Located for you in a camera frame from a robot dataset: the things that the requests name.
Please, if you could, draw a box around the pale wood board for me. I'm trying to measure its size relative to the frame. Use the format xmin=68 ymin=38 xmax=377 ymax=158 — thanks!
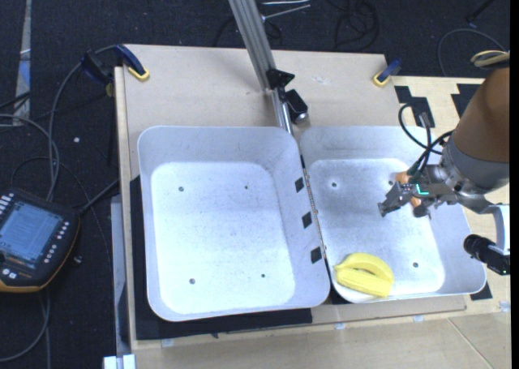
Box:
xmin=114 ymin=43 xmax=468 ymax=351

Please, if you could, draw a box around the yellow corn cob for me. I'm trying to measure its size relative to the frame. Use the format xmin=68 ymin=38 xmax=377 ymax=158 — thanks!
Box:
xmin=336 ymin=267 xmax=392 ymax=299

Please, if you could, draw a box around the black block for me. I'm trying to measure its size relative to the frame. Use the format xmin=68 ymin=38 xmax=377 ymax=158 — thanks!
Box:
xmin=284 ymin=88 xmax=310 ymax=124

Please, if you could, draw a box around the white plastic tray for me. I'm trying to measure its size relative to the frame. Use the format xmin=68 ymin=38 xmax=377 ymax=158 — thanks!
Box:
xmin=136 ymin=125 xmax=332 ymax=323
xmin=298 ymin=125 xmax=487 ymax=305

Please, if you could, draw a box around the black cylinder on white bracket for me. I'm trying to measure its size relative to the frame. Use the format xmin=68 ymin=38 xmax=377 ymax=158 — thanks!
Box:
xmin=463 ymin=204 xmax=511 ymax=277

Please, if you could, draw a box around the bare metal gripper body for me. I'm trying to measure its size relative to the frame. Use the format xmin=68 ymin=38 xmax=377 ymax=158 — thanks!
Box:
xmin=389 ymin=163 xmax=465 ymax=209

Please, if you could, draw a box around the yellow banana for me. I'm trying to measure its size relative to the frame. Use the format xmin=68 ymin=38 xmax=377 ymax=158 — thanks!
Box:
xmin=333 ymin=252 xmax=395 ymax=284

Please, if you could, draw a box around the orange carrot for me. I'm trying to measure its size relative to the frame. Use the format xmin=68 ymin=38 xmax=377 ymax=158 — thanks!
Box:
xmin=394 ymin=170 xmax=423 ymax=207

